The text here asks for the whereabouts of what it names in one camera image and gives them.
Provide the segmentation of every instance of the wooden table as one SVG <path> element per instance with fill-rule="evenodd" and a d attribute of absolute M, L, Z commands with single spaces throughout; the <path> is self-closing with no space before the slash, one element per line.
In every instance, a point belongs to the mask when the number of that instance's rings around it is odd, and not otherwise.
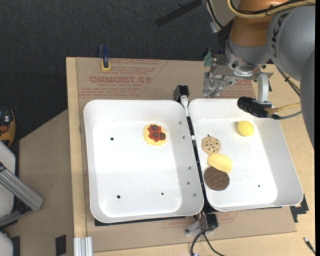
<path fill-rule="evenodd" d="M 177 61 L 172 62 L 174 68 L 175 63 L 179 65 L 179 69 L 189 69 L 191 80 L 195 79 L 193 72 L 203 67 L 201 61 Z M 78 101 L 78 82 L 77 82 L 77 58 L 66 58 L 67 71 L 67 92 L 68 92 L 68 113 L 69 113 L 69 129 L 70 129 L 70 156 L 71 156 L 71 176 L 72 176 L 72 202 L 73 202 L 73 224 L 74 236 L 84 238 L 87 236 L 86 211 L 83 183 L 83 166 L 81 153 L 81 135 L 79 131 L 79 101 Z M 299 97 L 284 82 L 282 76 L 277 72 L 274 65 L 268 65 L 265 72 L 273 72 L 270 78 L 272 92 L 269 94 L 269 101 L 276 107 L 281 107 L 299 102 Z M 179 84 L 181 74 L 176 73 L 177 77 L 172 77 Z M 202 86 L 203 79 L 198 81 Z M 188 83 L 188 77 L 183 77 L 185 84 Z M 191 88 L 198 90 L 198 94 L 202 91 L 202 87 Z M 257 86 L 254 84 L 254 90 L 257 92 Z M 298 111 L 285 110 L 280 115 L 286 115 Z M 223 255 L 313 255 L 312 251 L 307 247 L 303 238 L 306 237 L 315 248 L 315 158 L 314 149 L 310 143 L 303 117 L 298 115 L 293 118 L 280 121 L 281 127 L 287 141 L 289 151 L 292 156 L 293 163 L 298 173 L 303 192 L 309 207 L 306 214 L 298 216 L 296 223 L 297 232 L 263 235 L 245 238 L 233 238 L 225 240 L 215 240 L 211 244 Z M 144 247 L 127 250 L 114 250 L 106 252 L 97 252 L 97 256 L 163 256 L 163 255 L 190 255 L 190 243 L 164 245 L 155 247 Z M 194 247 L 194 251 L 201 256 L 214 255 L 206 242 L 199 241 Z"/>

